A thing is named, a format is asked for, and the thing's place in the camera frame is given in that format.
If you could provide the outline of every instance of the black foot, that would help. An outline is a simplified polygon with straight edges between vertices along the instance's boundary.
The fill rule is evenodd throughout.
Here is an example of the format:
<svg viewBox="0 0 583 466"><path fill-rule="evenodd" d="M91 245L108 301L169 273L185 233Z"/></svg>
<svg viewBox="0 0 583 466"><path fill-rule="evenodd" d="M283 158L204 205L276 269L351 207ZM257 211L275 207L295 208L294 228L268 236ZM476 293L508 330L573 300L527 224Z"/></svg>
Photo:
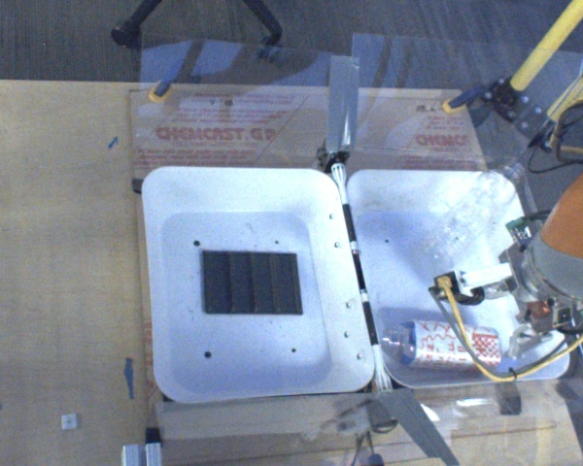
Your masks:
<svg viewBox="0 0 583 466"><path fill-rule="evenodd" d="M140 26L134 25L130 20L124 20L112 30L111 36L120 47L133 49L140 42Z"/></svg>

